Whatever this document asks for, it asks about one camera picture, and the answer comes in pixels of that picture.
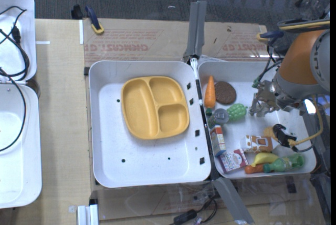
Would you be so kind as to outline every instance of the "yellow plate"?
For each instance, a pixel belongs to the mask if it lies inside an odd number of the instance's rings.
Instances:
[[[181,134],[189,125],[189,111],[180,85],[166,76],[128,80],[121,89],[126,125],[141,139]]]

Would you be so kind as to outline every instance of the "round brown disc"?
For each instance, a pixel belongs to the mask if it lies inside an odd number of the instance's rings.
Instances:
[[[232,104],[237,97],[235,88],[228,82],[220,81],[215,84],[216,101],[223,105]]]

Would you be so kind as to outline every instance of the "orange toy carrot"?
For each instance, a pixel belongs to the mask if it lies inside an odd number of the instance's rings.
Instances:
[[[216,105],[215,83],[213,76],[209,76],[208,85],[204,95],[204,105],[207,108],[213,108]]]

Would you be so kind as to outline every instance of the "yellow banana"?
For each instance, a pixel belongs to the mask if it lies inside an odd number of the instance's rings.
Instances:
[[[272,163],[274,162],[279,156],[273,154],[273,153],[268,153],[268,152],[261,152],[258,153],[255,158],[253,163],[251,164],[252,167],[255,167],[257,164],[260,163]]]

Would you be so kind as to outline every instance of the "green bottle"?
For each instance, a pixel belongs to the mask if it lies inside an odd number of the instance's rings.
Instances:
[[[300,168],[303,166],[305,159],[303,155],[300,153],[295,153],[290,156],[282,157],[276,159],[273,163],[266,163],[263,166],[263,170],[265,173],[269,173],[271,171],[274,172],[285,172],[288,170]]]

